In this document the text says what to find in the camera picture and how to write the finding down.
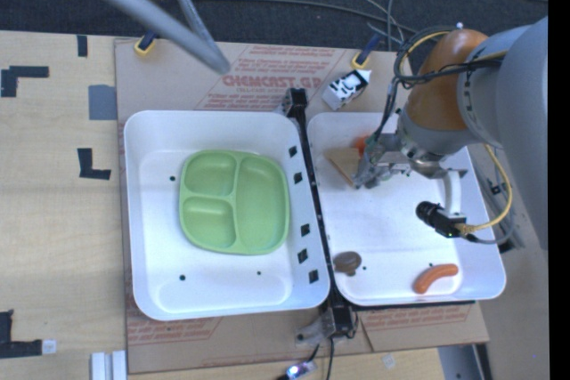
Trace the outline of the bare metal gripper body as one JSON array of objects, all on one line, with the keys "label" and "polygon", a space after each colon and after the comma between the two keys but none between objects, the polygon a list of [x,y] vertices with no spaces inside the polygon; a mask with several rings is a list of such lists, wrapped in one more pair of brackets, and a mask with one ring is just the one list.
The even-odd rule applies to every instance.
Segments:
[{"label": "bare metal gripper body", "polygon": [[363,155],[373,164],[373,178],[381,167],[389,167],[392,176],[415,172],[428,179],[442,178],[442,155],[420,147],[406,133],[371,134],[364,140]]}]

